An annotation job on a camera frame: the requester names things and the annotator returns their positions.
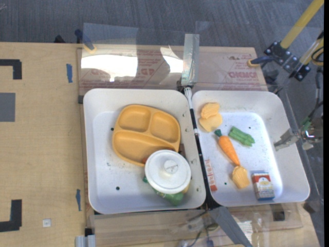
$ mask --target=table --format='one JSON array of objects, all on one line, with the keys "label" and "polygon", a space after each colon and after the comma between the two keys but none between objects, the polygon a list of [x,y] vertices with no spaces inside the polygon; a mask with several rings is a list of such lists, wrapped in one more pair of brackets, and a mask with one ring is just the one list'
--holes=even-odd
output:
[{"label": "table", "polygon": [[[19,230],[16,223],[16,231],[0,232],[1,246],[74,246],[75,237],[84,235],[90,206],[85,200],[84,133],[78,104],[80,49],[79,44],[0,43],[0,59],[22,63],[22,79],[13,79],[12,66],[0,66],[0,92],[7,94],[0,96],[6,99],[0,109],[12,111],[14,101],[14,114],[0,117],[0,222],[10,221],[12,200],[22,200],[22,224]],[[290,212],[297,215],[295,228],[285,230],[285,224],[259,233],[246,229],[251,242],[255,246],[318,246],[309,214],[301,204],[289,209],[297,210]],[[230,211],[242,226],[239,219],[244,210]],[[214,235],[214,242],[232,244],[222,232]]]}]

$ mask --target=green toy vegetable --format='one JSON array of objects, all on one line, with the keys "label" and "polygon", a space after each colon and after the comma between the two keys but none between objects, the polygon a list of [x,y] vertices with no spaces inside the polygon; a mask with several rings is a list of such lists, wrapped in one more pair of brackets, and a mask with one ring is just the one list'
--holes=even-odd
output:
[{"label": "green toy vegetable", "polygon": [[233,138],[234,140],[239,141],[241,144],[245,146],[252,146],[252,144],[255,143],[255,140],[252,138],[250,134],[242,132],[240,129],[234,126],[231,128],[228,136]]}]

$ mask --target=orange carrot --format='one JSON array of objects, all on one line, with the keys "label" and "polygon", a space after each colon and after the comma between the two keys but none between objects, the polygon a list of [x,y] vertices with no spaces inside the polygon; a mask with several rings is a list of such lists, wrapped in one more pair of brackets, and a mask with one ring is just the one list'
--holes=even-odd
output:
[{"label": "orange carrot", "polygon": [[234,146],[228,136],[222,135],[221,130],[216,130],[215,134],[219,137],[218,144],[223,152],[233,161],[237,166],[240,165],[239,158],[235,152]]}]

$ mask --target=small box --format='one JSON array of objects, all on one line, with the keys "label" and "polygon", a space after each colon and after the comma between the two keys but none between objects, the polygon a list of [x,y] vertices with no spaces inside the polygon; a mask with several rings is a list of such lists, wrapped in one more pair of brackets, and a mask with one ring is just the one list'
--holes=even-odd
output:
[{"label": "small box", "polygon": [[268,173],[255,173],[251,175],[253,188],[258,200],[271,200],[274,190]]}]

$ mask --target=floor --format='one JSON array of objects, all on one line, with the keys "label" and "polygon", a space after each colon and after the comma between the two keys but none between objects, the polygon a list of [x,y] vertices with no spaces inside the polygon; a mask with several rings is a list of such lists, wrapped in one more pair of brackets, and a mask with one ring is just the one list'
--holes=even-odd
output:
[{"label": "floor", "polygon": [[[274,41],[285,37],[313,0],[0,0],[0,41],[52,43],[57,35],[76,43],[76,29],[84,23],[166,30],[171,34],[199,33],[201,46],[254,47],[258,56]],[[291,44],[289,50],[302,56],[324,27],[321,7]],[[156,36],[140,43],[182,43]],[[263,68],[264,75],[279,75],[274,83],[284,84],[292,107],[291,117],[301,122],[315,105],[316,66],[299,82],[277,64]],[[320,108],[316,116],[320,117]],[[310,150],[305,169],[312,184],[305,206],[312,216],[321,246],[324,246],[323,142]]]}]

